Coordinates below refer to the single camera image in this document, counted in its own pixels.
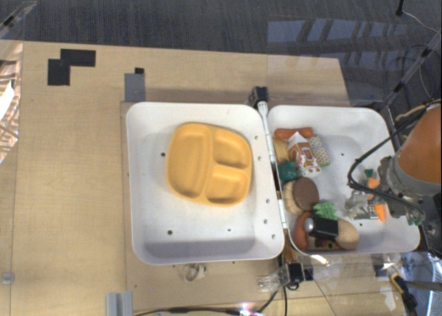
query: transparent plastic piece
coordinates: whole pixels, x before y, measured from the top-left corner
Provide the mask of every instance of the transparent plastic piece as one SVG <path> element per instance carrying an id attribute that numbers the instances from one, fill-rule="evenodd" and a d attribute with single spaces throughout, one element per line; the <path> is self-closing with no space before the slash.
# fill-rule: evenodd
<path id="1" fill-rule="evenodd" d="M 35 2 L 0 15 L 0 315 L 10 314 L 15 182 L 21 97 L 24 19 Z"/>

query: yellow plate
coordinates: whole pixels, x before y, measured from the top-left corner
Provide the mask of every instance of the yellow plate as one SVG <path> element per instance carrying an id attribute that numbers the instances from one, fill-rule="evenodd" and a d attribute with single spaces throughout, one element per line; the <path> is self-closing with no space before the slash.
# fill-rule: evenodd
<path id="1" fill-rule="evenodd" d="M 183 124 L 173 133 L 166 162 L 166 182 L 178 197 L 229 207 L 247 196 L 252 156 L 249 142 L 225 128 Z"/>

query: table surface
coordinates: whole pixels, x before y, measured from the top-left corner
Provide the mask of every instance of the table surface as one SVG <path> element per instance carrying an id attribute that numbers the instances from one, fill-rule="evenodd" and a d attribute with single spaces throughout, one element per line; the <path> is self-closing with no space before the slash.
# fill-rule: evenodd
<path id="1" fill-rule="evenodd" d="M 71 67 L 70 86 L 48 86 L 48 59 L 59 59 L 62 48 L 96 50 L 96 66 Z M 135 67 L 145 69 L 148 100 L 241 103 L 253 86 L 268 86 L 280 102 L 348 104 L 334 59 L 25 42 L 12 315 L 104 315 L 106 293 L 128 289 L 136 311 L 268 298 L 257 294 L 256 277 L 274 261 L 210 264 L 210 276 L 185 284 L 180 266 L 147 266 L 131 256 L 120 107 L 124 74 Z M 403 314 L 401 297 L 375 276 L 370 256 L 334 258 L 333 278 L 315 268 L 315 282 L 289 293 L 290 310 Z M 275 301 L 266 315 L 283 308 Z"/>

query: gray carpet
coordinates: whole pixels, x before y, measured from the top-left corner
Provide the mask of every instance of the gray carpet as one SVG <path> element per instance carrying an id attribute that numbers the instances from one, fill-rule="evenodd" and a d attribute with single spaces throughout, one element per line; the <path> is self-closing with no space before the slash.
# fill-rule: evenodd
<path id="1" fill-rule="evenodd" d="M 23 0 L 0 0 L 0 17 Z M 353 99 L 380 99 L 400 79 L 405 65 L 411 63 L 412 46 L 427 43 L 432 33 L 408 16 L 397 17 L 398 0 L 36 0 L 38 6 L 27 20 L 26 39 L 121 46 L 148 46 L 256 52 L 288 55 L 321 55 L 340 58 L 347 87 Z M 426 25 L 439 29 L 441 0 L 405 0 L 404 8 Z M 350 39 L 336 43 L 303 43 L 299 39 L 271 39 L 273 32 L 284 34 L 283 21 L 326 19 L 341 25 L 346 21 L 373 22 L 385 29 L 407 25 L 402 37 L 385 42 Z M 377 52 L 376 66 L 352 59 Z M 436 92 L 440 79 L 440 57 L 423 71 L 427 88 Z M 402 95 L 406 107 L 426 100 L 417 77 L 410 83 L 411 95 Z"/>

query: white plastic tray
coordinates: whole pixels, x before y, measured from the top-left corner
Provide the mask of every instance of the white plastic tray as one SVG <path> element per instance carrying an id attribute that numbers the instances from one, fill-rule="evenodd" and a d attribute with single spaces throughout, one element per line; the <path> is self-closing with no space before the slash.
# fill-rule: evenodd
<path id="1" fill-rule="evenodd" d="M 230 208 L 176 197 L 166 185 L 166 157 L 175 129 L 202 122 L 234 130 L 251 145 L 247 198 Z M 148 264 L 271 259 L 284 235 L 260 115 L 244 105 L 138 103 L 127 114 L 133 248 Z"/>
<path id="2" fill-rule="evenodd" d="M 319 106 L 276 106 L 268 116 L 269 129 L 312 127 L 320 136 L 331 164 L 314 177 L 321 199 L 335 202 L 337 215 L 344 217 L 344 203 L 352 190 L 347 186 L 347 173 L 354 160 L 389 136 L 383 118 L 366 108 L 334 108 Z M 362 179 L 364 169 L 377 171 L 380 160 L 393 155 L 389 142 L 368 157 L 354 172 Z M 294 228 L 296 217 L 287 212 L 287 220 Z M 414 250 L 420 240 L 419 229 L 409 226 L 405 217 L 395 219 L 387 214 L 379 220 L 350 220 L 360 233 L 355 253 L 399 253 Z"/>

